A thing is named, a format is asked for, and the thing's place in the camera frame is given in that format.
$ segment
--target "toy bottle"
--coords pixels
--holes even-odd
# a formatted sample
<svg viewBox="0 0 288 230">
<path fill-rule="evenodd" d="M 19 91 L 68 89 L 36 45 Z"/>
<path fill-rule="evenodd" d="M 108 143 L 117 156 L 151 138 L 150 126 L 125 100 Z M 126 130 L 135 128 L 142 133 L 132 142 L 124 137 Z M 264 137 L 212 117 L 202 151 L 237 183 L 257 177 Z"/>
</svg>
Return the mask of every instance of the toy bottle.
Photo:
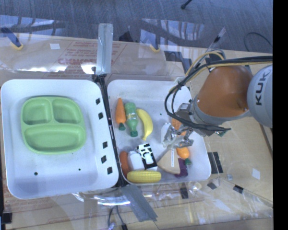
<svg viewBox="0 0 288 230">
<path fill-rule="evenodd" d="M 136 127 L 138 125 L 138 116 L 136 114 L 136 106 L 132 102 L 128 102 L 125 104 L 125 112 L 126 112 L 126 123 L 130 129 L 131 137 L 138 136 L 138 131 Z"/>
</svg>

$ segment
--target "gray floor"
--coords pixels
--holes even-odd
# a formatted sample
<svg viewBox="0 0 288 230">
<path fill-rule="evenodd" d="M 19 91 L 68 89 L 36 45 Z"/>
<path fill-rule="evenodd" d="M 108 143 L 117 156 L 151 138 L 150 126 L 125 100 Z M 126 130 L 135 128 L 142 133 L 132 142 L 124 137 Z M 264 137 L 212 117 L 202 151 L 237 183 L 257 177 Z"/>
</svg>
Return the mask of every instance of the gray floor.
<svg viewBox="0 0 288 230">
<path fill-rule="evenodd" d="M 195 47 L 209 47 L 225 28 L 222 49 L 273 52 L 273 0 L 193 0 L 182 10 L 181 5 L 186 1 L 0 0 L 0 19 L 8 15 L 64 21 L 73 25 L 66 35 L 87 38 L 96 38 L 96 30 L 82 30 L 83 27 L 112 23 L 114 40 L 129 31 L 133 41 L 141 42 L 142 32 L 146 31 L 157 35 L 158 43 Z M 165 30 L 164 23 L 172 31 L 177 26 L 178 33 Z M 202 33 L 186 38 L 180 28 L 185 25 L 198 25 Z"/>
</svg>

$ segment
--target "green plate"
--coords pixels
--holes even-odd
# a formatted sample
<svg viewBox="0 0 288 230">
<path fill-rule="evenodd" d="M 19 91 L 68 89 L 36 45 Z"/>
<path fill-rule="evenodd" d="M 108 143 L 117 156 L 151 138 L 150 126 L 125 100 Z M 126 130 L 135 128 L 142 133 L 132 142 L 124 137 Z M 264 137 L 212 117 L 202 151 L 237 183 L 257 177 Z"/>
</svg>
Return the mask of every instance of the green plate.
<svg viewBox="0 0 288 230">
<path fill-rule="evenodd" d="M 21 129 L 24 143 L 37 153 L 74 152 L 86 140 L 81 109 L 65 97 L 39 96 L 27 100 L 21 109 Z"/>
</svg>

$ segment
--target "banana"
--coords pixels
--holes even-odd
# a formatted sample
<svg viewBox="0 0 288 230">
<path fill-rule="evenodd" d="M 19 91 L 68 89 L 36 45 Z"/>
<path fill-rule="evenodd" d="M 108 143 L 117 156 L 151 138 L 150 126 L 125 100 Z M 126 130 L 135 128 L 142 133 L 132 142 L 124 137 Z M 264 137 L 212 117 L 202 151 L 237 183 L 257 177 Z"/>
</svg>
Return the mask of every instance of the banana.
<svg viewBox="0 0 288 230">
<path fill-rule="evenodd" d="M 153 132 L 154 125 L 153 125 L 152 118 L 147 113 L 147 111 L 143 109 L 139 109 L 139 108 L 136 109 L 136 113 L 144 124 L 144 136 L 142 137 L 142 139 L 146 140 L 146 138 Z"/>
</svg>

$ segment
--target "hole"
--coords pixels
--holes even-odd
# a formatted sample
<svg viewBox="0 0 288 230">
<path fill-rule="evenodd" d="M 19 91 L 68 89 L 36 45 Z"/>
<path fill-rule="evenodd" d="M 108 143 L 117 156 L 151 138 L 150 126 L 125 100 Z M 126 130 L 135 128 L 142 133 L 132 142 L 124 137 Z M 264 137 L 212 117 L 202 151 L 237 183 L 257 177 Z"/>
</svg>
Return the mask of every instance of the hole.
<svg viewBox="0 0 288 230">
<path fill-rule="evenodd" d="M 107 168 L 107 171 L 108 171 L 108 174 L 111 174 L 113 172 L 112 167 Z"/>
<path fill-rule="evenodd" d="M 101 158 L 101 163 L 104 163 L 105 161 L 107 161 L 107 157 L 106 157 L 106 156 L 103 156 L 103 157 Z"/>
</svg>

